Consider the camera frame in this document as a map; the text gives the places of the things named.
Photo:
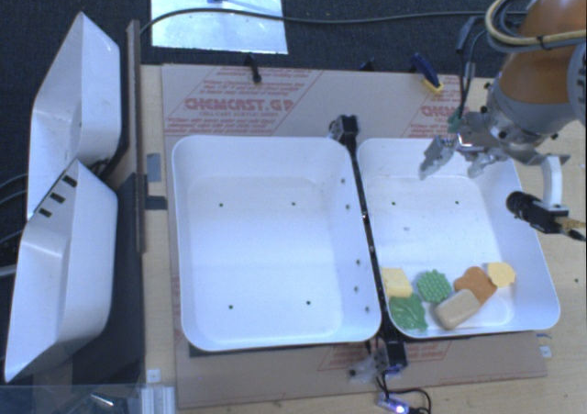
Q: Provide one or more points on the brown bread slice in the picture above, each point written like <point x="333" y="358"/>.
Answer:
<point x="477" y="284"/>

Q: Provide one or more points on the brown cardboard board red print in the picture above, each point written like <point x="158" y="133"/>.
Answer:
<point x="380" y="100"/>

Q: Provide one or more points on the black cylinder on white bracket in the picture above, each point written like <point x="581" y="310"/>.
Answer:
<point x="532" y="210"/>

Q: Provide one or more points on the yellow cheese block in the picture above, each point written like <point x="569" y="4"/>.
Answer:
<point x="396" y="283"/>

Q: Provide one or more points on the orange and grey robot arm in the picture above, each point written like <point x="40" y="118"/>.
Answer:
<point x="546" y="36"/>

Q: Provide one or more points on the yellow biscuit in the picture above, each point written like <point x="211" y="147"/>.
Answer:
<point x="501" y="274"/>

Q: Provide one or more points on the beige bread loaf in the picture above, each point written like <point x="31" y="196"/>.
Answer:
<point x="457" y="310"/>

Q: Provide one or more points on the thin black rod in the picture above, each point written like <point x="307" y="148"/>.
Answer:
<point x="367" y="219"/>

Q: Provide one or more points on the green dotted round toy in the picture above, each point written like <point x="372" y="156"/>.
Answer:
<point x="433" y="286"/>

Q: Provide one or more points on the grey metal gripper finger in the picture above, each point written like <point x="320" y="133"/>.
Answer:
<point x="481" y="164"/>
<point x="438" y="156"/>

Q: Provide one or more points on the white plastic tray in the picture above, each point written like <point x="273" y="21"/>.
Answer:
<point x="266" y="247"/>
<point x="440" y="228"/>

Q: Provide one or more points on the green lettuce leaf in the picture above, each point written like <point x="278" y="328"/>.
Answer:
<point x="408" y="312"/>

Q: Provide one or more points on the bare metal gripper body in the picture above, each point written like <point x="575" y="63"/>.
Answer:
<point x="497" y="137"/>

